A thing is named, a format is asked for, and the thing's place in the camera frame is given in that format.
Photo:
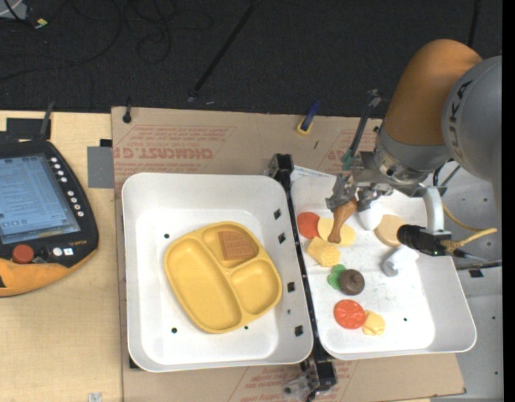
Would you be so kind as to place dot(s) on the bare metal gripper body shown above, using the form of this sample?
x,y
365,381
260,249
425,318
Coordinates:
x,y
380,174

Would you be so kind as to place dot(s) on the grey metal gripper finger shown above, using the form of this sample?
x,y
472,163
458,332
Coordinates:
x,y
341,193
369,198

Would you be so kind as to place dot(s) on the brown chicken drumstick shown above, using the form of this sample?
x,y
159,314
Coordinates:
x,y
340,222

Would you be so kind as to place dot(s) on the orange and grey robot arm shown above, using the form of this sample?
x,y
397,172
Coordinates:
x,y
424,99

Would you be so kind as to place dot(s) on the white egg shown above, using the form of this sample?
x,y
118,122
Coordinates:
x,y
370,219

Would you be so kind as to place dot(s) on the tan bread bun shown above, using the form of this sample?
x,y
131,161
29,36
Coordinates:
x,y
387,229

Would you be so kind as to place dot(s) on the yellow round cheese slice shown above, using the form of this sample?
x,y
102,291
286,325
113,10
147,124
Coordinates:
x,y
347,233

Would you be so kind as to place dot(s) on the red tomato slice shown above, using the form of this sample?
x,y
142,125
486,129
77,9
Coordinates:
x,y
307,224

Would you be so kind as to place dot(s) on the yellow corn piece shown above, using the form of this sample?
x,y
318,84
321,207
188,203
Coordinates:
x,y
324,253

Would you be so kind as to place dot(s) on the pale grey curved piece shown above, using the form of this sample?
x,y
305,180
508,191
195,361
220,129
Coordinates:
x,y
397,260

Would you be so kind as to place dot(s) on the green lettuce leaf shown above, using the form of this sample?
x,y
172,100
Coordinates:
x,y
334,276

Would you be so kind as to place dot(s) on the brown chocolate doughnut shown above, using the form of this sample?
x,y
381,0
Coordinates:
x,y
351,282

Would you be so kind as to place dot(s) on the thin black rod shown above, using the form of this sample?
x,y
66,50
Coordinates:
x,y
304,274

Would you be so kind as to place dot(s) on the brown cardboard board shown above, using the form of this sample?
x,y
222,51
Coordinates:
x,y
240,145

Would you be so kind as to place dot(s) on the brown waffle biscuit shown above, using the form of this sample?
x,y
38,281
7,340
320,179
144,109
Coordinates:
x,y
238,245

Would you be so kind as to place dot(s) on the red orange slice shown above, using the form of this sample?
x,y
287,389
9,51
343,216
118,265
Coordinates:
x,y
349,314

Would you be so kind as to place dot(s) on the white plastic tray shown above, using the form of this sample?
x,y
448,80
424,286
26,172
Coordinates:
x,y
156,308
412,308

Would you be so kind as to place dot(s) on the small yellow toy food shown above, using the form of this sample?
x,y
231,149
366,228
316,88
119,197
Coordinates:
x,y
373,324

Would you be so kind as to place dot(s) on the yellow divided plate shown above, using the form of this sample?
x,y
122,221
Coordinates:
x,y
198,279

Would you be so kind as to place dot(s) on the black cylinder on white bracket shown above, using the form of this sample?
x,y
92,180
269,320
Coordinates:
x,y
420,239

